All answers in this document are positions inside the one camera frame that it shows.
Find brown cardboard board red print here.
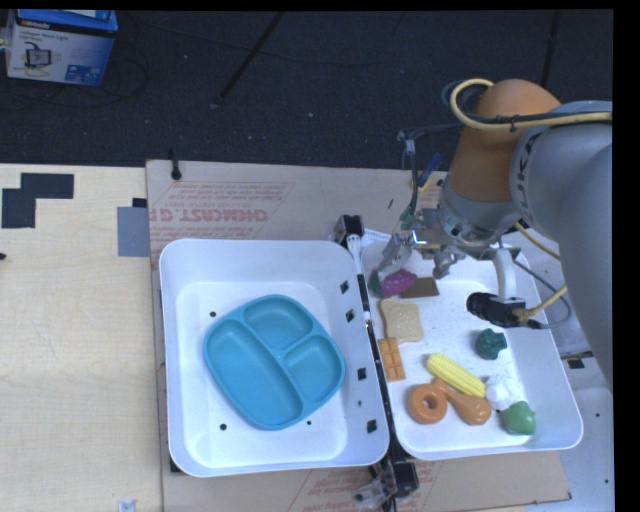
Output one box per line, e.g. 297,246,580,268
144,159,572,512

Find green pepper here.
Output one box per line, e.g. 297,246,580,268
499,400,538,437

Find black cylinder on white bracket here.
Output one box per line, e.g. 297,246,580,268
465,246,529,329

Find blue and white cardboard box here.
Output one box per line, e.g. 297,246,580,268
4,9,120,88

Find yellow corn cob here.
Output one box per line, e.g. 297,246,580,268
425,352,488,399

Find pale bread slice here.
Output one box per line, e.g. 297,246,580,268
377,297,426,346

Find dark green broccoli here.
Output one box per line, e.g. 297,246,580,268
474,327,509,361

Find tan chicken drumstick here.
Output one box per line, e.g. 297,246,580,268
431,377,493,427

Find blue divided plate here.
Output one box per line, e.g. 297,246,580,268
202,294,347,432

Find orange doughnut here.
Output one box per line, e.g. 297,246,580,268
405,382,449,427

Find white garlic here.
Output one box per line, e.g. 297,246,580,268
484,373,524,412

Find white plastic tray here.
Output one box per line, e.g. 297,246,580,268
158,237,391,479
359,238,585,462

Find purple grapes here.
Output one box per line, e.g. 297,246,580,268
368,268,419,299

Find brown biscuit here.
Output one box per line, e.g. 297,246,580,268
399,276,441,300

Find black block with thin wires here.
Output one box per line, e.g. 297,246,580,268
368,458,421,501
333,214,364,246

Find thin black and white rod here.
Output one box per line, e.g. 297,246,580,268
346,234,402,472

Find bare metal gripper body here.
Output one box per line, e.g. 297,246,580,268
413,206,512,261

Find orange waffle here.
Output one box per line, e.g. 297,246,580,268
376,337,407,383

